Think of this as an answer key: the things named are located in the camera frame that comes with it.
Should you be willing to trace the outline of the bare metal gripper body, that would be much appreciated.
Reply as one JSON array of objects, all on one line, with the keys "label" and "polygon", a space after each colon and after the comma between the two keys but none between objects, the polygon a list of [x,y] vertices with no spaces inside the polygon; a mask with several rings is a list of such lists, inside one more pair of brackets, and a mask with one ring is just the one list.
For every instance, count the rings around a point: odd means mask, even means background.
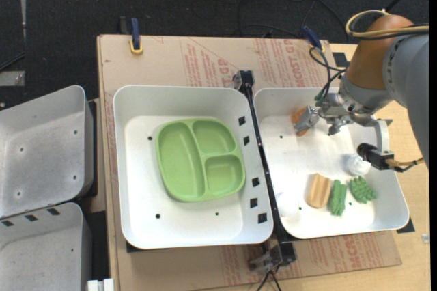
[{"label": "bare metal gripper body", "polygon": [[369,97],[362,92],[330,92],[315,102],[317,114],[334,128],[352,123],[373,126],[376,123],[376,109],[368,104]]}]

